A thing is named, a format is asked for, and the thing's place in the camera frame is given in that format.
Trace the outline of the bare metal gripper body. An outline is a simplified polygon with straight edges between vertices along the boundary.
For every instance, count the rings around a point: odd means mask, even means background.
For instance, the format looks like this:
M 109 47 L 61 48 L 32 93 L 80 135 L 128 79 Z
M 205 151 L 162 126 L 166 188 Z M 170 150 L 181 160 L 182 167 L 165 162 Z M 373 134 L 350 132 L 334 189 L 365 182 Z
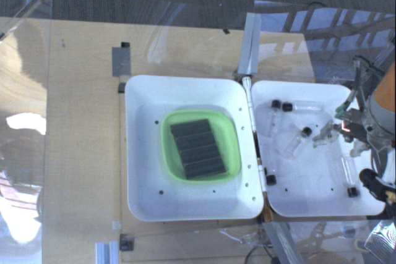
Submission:
M 350 109 L 342 122 L 342 132 L 368 150 L 390 152 L 395 148 L 395 113 L 386 109 Z

